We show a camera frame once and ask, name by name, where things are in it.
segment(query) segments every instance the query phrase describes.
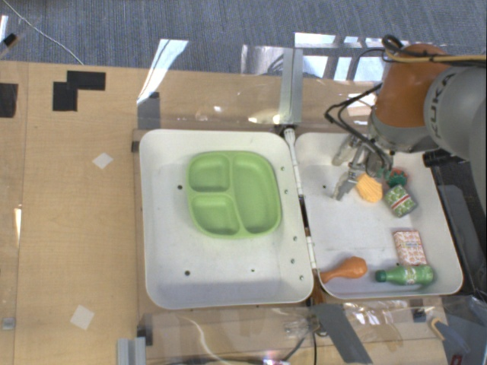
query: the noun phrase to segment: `bottle cap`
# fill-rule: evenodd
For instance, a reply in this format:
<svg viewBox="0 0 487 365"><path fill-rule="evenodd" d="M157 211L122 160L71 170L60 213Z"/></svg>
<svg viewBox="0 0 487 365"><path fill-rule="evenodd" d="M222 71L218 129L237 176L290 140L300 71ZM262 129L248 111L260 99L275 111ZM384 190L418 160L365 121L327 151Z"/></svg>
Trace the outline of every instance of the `bottle cap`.
<svg viewBox="0 0 487 365"><path fill-rule="evenodd" d="M387 279L386 271L376 271L375 272L375 280L384 283Z"/></svg>

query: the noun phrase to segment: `orange toy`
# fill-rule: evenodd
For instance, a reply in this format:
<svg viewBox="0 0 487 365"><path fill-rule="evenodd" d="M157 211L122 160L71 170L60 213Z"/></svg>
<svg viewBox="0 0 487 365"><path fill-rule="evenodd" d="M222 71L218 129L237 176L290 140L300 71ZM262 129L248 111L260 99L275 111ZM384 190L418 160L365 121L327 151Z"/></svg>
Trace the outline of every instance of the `orange toy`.
<svg viewBox="0 0 487 365"><path fill-rule="evenodd" d="M350 257L342 264L331 271L320 273L321 281L325 284L335 277L360 278L367 273L367 263L360 257Z"/></svg>

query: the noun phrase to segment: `white tray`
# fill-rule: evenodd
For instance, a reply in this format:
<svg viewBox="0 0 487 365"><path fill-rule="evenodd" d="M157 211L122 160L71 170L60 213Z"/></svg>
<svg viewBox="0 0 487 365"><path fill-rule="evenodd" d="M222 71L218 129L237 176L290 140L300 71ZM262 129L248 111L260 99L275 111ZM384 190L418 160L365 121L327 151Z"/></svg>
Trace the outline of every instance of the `white tray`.
<svg viewBox="0 0 487 365"><path fill-rule="evenodd" d="M352 190L340 202L331 198L339 177L347 171L331 160L345 139L343 134L304 134L296 142L311 236L318 268L335 268L344 259L365 259L369 272L359 279L335 278L323 287L340 299L447 295L457 292L463 275L431 171L421 154L397 154L394 166L409 174L406 188L419 206L411 214L395 217L384 202L364 201ZM415 229L422 238L428 263L437 273L426 286L377 283L374 273L397 263L392 234Z"/></svg>
<svg viewBox="0 0 487 365"><path fill-rule="evenodd" d="M271 163L282 205L275 231L222 240L196 228L185 190L177 187L185 185L190 159L206 151L252 151ZM310 295L313 275L294 173L279 136L154 130L141 140L140 165L146 288L154 303L188 309L296 303Z"/></svg>

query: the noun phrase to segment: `yellow cable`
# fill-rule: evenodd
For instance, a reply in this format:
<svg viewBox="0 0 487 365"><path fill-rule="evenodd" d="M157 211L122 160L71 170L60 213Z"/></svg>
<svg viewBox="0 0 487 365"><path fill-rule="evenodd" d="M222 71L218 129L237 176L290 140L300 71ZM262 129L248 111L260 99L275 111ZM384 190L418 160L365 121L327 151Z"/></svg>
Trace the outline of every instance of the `yellow cable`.
<svg viewBox="0 0 487 365"><path fill-rule="evenodd" d="M461 61L487 61L487 56L434 56L434 57L398 57L386 50L387 57L395 62L461 62Z"/></svg>

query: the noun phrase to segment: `green can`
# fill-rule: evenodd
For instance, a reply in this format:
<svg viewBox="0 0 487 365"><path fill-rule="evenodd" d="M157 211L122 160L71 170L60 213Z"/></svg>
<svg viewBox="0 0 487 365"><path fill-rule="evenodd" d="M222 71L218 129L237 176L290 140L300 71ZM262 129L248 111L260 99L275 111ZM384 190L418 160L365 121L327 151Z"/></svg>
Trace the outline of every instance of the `green can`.
<svg viewBox="0 0 487 365"><path fill-rule="evenodd" d="M386 203L397 217L403 217L418 205L402 185L391 188L384 196Z"/></svg>

